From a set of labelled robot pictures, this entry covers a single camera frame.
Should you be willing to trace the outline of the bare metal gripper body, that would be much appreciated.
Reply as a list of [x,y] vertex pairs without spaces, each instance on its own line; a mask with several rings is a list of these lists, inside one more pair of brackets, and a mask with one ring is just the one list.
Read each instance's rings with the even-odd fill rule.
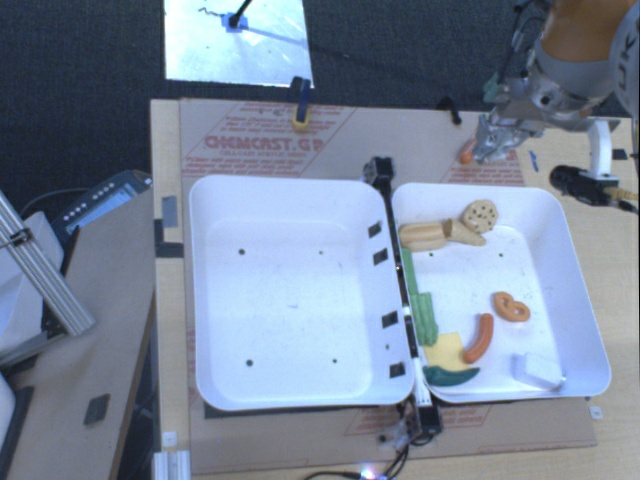
[[596,107],[595,97],[575,95],[538,72],[506,78],[487,95],[493,97],[487,115],[491,141],[524,141],[547,128],[585,131]]

